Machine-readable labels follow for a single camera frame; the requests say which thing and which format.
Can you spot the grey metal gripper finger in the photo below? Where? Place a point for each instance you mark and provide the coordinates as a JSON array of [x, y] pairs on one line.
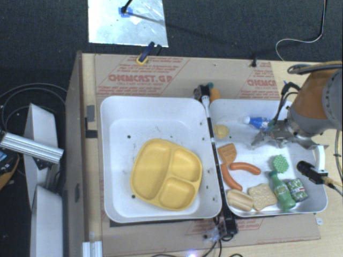
[[260, 138], [282, 142]]

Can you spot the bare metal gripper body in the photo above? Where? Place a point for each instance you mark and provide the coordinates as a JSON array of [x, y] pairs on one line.
[[288, 132]]

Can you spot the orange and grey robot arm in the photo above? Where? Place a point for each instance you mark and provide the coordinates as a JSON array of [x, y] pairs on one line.
[[311, 98]]

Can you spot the white plastic tray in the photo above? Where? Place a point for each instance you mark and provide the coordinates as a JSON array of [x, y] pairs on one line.
[[249, 149], [150, 116]]

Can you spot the blue and white bottle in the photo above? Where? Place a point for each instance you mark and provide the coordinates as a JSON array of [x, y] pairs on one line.
[[256, 121]]

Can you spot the green checkered round toy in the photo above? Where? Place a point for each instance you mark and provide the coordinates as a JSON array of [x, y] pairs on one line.
[[280, 163]]

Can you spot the orange sausage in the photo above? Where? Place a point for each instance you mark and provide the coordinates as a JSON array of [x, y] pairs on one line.
[[230, 178], [245, 168]]

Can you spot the orange waffle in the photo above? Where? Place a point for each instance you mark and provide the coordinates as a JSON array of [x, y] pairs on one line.
[[227, 152]]

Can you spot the pale yellow biscuit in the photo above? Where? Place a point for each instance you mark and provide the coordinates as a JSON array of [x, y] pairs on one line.
[[221, 131]]

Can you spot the thin black and white rod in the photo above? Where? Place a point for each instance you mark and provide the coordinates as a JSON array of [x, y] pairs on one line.
[[211, 135]]

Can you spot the green can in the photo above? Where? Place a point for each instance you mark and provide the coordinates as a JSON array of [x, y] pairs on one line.
[[298, 189]]

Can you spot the green bottle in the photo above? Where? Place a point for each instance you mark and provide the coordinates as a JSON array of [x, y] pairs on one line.
[[281, 193]]

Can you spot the beige bread slice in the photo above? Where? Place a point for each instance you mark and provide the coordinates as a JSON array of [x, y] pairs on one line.
[[262, 196]]

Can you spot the orange carrot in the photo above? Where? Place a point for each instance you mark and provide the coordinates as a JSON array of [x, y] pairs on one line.
[[215, 94]]

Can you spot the tan hot dog bun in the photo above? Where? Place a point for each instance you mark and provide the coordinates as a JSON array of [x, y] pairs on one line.
[[239, 199]]

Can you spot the yellow divided plate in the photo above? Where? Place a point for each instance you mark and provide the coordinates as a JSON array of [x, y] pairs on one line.
[[160, 173]]

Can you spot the brown cardboard board red print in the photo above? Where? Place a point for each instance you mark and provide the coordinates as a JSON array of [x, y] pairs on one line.
[[171, 74]]

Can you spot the black cylinder on white bracket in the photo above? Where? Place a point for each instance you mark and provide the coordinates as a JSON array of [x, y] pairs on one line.
[[312, 171]]

